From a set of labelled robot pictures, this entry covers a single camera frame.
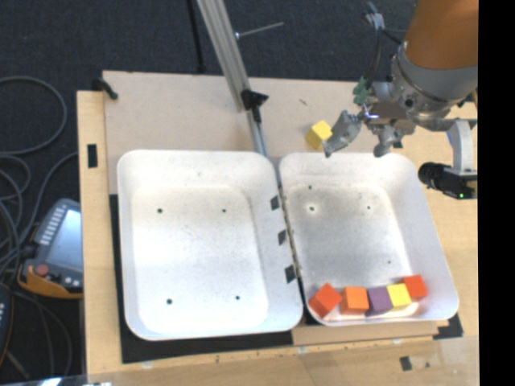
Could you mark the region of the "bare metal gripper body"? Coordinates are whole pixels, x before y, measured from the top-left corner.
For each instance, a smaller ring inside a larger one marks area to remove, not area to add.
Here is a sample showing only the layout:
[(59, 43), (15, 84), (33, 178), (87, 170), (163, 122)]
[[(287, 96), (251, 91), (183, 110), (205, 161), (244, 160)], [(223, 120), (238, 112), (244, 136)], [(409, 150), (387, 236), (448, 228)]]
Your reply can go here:
[(365, 103), (371, 114), (378, 115), (376, 123), (419, 126), (431, 131), (445, 130), (443, 120), (454, 106), (452, 101), (440, 99), (402, 80), (373, 83)]

